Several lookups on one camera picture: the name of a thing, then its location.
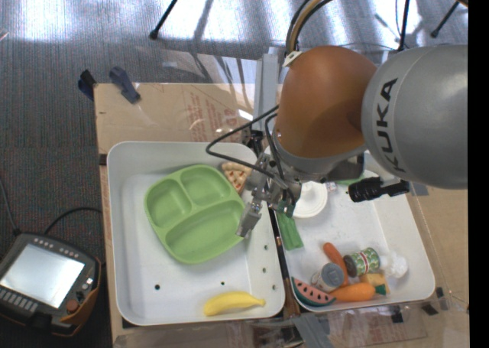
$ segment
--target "yellow banana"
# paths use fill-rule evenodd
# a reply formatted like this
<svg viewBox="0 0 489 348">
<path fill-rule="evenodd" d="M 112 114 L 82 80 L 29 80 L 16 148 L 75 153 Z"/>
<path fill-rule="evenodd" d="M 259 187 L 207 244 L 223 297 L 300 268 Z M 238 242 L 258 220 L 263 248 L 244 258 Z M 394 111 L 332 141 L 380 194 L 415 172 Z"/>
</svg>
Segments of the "yellow banana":
<svg viewBox="0 0 489 348">
<path fill-rule="evenodd" d="M 231 308 L 246 308 L 257 304 L 264 306 L 265 300 L 258 299 L 246 291 L 230 291 L 210 298 L 204 305 L 204 314 L 216 315 Z"/>
</svg>

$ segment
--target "gray carpet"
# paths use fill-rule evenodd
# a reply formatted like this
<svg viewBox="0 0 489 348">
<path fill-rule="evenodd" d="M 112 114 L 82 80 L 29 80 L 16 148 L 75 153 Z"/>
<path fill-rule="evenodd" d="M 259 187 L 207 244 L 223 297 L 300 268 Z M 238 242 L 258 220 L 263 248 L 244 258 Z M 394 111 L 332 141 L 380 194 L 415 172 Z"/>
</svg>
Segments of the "gray carpet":
<svg viewBox="0 0 489 348">
<path fill-rule="evenodd" d="M 109 83 L 118 65 L 138 82 L 199 82 L 165 66 L 172 53 L 258 60 L 282 50 L 303 0 L 179 0 L 148 38 L 171 0 L 0 0 L 0 178 L 17 225 L 42 232 L 74 207 L 101 207 L 93 103 L 78 90 L 81 72 Z M 437 38 L 430 36 L 452 0 L 411 0 L 406 47 L 468 42 L 468 10 L 459 6 Z M 349 45 L 397 49 L 404 0 L 341 0 L 314 14 L 301 47 Z M 51 235 L 105 259 L 98 213 L 80 211 Z M 13 243 L 0 200 L 0 256 Z M 109 347 L 105 286 L 73 339 L 44 336 L 0 318 L 0 346 Z"/>
</svg>

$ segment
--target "toy carrot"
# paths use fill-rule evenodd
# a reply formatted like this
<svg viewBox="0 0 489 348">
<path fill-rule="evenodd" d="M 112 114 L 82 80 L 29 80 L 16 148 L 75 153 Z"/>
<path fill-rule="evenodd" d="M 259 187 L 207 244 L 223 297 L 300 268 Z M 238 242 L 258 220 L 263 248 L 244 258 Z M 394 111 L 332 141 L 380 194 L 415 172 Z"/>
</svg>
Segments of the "toy carrot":
<svg viewBox="0 0 489 348">
<path fill-rule="evenodd" d="M 329 292 L 339 301 L 344 302 L 359 302 L 369 301 L 375 294 L 385 295 L 385 285 L 374 287 L 370 283 L 354 283 L 346 287 L 336 288 Z"/>
<path fill-rule="evenodd" d="M 343 271 L 343 275 L 345 277 L 344 277 L 343 282 L 341 283 L 340 287 L 347 286 L 349 284 L 348 272 L 346 270 L 346 264 L 345 264 L 345 261 L 343 260 L 341 253 L 330 242 L 326 242 L 324 245 L 322 245 L 322 250 L 328 256 L 328 258 L 331 260 L 331 262 L 334 262 L 336 265 L 339 265 Z"/>
</svg>

